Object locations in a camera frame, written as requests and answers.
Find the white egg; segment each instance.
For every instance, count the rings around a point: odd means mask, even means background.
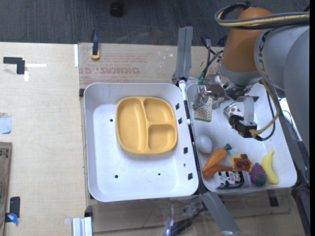
[[[201,135],[196,139],[197,150],[203,153],[212,152],[212,142],[208,136]]]

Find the toy banana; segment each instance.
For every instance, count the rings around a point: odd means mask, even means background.
[[[261,160],[261,166],[264,169],[267,179],[272,184],[278,184],[279,180],[272,169],[272,154],[275,152],[274,149],[271,149],[268,154],[266,154]]]

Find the wooden surface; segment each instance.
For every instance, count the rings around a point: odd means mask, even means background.
[[[21,57],[29,81],[16,65],[0,62],[0,113],[12,115],[12,131],[0,135],[12,142],[8,197],[21,198],[18,225],[6,223],[5,236],[70,236],[66,218],[83,217],[86,208],[79,73],[74,45],[0,43],[2,57]],[[235,218],[243,236],[304,235],[295,201],[290,211]],[[161,235],[162,228],[106,232],[97,235]],[[222,235],[214,221],[194,223],[183,236]]]

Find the yellow and blue clamp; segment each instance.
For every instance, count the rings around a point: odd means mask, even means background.
[[[97,30],[93,30],[91,41],[93,43],[93,47],[91,48],[91,59],[98,60],[99,48],[98,48],[98,31]]]

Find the chair leg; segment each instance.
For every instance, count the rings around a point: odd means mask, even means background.
[[[114,17],[121,17],[124,14],[124,4],[124,0],[117,0],[117,2],[113,2],[110,5],[110,14]]]

